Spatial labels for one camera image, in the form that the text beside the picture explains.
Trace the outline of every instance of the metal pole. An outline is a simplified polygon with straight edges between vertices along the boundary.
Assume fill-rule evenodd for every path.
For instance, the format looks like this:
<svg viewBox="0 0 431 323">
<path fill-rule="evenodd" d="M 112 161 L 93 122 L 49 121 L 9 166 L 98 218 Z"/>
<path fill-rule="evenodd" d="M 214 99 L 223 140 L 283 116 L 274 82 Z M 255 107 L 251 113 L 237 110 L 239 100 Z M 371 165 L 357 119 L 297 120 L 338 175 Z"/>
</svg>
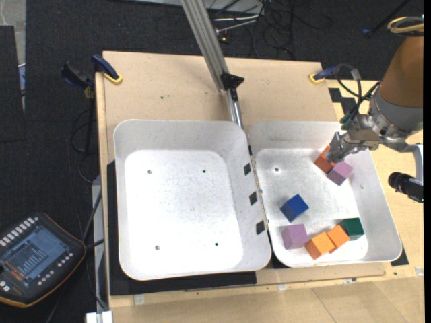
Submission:
<svg viewBox="0 0 431 323">
<path fill-rule="evenodd" d="M 216 31 L 214 30 L 202 0 L 180 1 L 217 90 L 226 92 L 226 101 L 231 121 L 241 128 L 244 128 L 238 100 L 232 99 L 230 89 L 227 91 L 224 89 L 221 76 L 222 74 L 229 74 L 229 69 L 224 60 Z"/>
</svg>

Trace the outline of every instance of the yellow clamp pad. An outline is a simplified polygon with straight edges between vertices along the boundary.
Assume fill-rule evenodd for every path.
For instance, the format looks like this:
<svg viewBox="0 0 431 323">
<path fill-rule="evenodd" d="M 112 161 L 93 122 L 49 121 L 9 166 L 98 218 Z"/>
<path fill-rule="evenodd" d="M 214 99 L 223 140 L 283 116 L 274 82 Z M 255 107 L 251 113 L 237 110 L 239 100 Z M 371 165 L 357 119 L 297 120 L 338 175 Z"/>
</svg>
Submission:
<svg viewBox="0 0 431 323">
<path fill-rule="evenodd" d="M 119 77 L 117 79 L 114 79 L 113 77 L 105 73 L 105 78 L 107 78 L 107 80 L 109 80 L 111 83 L 114 83 L 115 85 L 118 85 L 123 81 L 123 76 L 121 74 L 118 74 L 118 76 Z"/>
<path fill-rule="evenodd" d="M 322 82 L 324 82 L 325 81 L 325 77 L 323 77 L 322 79 L 318 79 L 318 80 L 315 80 L 314 79 L 314 76 L 316 75 L 317 73 L 315 73 L 315 74 L 312 74 L 312 75 L 310 75 L 310 81 L 313 83 L 313 84 L 318 84 L 318 83 L 322 83 Z"/>
</svg>

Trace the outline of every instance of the black floor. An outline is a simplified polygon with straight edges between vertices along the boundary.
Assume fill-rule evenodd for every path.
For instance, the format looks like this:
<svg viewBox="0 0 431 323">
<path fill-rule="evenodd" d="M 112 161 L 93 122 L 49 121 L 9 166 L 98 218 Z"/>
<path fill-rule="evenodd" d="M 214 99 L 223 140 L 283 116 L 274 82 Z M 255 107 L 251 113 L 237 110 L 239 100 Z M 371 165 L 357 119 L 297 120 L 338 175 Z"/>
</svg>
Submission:
<svg viewBox="0 0 431 323">
<path fill-rule="evenodd" d="M 363 79 L 379 80 L 403 39 L 384 29 L 369 38 L 362 29 L 377 25 L 402 1 L 273 0 L 266 17 L 231 31 L 222 49 L 227 57 L 320 61 L 323 67 L 347 62 Z M 423 12 L 424 0 L 413 0 L 397 17 Z M 97 176 L 97 157 L 83 160 L 79 173 L 82 154 L 69 142 L 73 122 L 89 102 L 61 79 L 60 68 L 70 60 L 91 74 L 91 56 L 103 50 L 198 55 L 199 48 L 178 7 L 27 0 L 26 27 L 25 137 L 0 142 L 0 229 L 26 213 L 42 211 L 80 237 L 77 216 L 85 224 L 92 204 L 91 184 L 82 176 Z M 2 122 L 8 121 L 6 116 L 0 116 Z M 86 115 L 79 124 L 85 121 Z M 21 129 L 8 137 L 20 139 L 19 133 Z M 75 144 L 84 146 L 84 133 Z M 0 322 L 46 322 L 57 297 L 58 293 L 29 309 L 0 305 Z M 53 322 L 83 322 L 85 313 L 95 309 L 83 265 L 69 281 Z"/>
</svg>

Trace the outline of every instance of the blue cube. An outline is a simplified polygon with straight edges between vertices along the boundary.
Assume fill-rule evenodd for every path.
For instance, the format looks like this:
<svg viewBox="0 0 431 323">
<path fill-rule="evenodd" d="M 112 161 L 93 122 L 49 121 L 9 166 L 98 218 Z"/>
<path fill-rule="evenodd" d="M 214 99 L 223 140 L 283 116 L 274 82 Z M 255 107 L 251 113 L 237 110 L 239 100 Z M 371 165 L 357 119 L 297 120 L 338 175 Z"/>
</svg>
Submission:
<svg viewBox="0 0 431 323">
<path fill-rule="evenodd" d="M 302 197 L 297 194 L 291 199 L 287 200 L 283 206 L 281 206 L 281 211 L 289 222 L 293 222 L 299 214 L 305 212 L 308 209 L 308 205 L 302 200 Z"/>
</svg>

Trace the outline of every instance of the black bracket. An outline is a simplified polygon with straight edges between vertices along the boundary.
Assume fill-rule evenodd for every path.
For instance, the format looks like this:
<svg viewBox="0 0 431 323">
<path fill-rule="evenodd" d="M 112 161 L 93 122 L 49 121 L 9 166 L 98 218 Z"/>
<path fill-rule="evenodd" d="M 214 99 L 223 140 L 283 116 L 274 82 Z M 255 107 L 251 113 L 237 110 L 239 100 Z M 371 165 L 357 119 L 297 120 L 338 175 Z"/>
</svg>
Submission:
<svg viewBox="0 0 431 323">
<path fill-rule="evenodd" d="M 233 74 L 223 73 L 221 76 L 224 89 L 230 90 L 230 95 L 234 102 L 238 101 L 238 94 L 236 88 L 244 82 L 244 78 Z"/>
</svg>

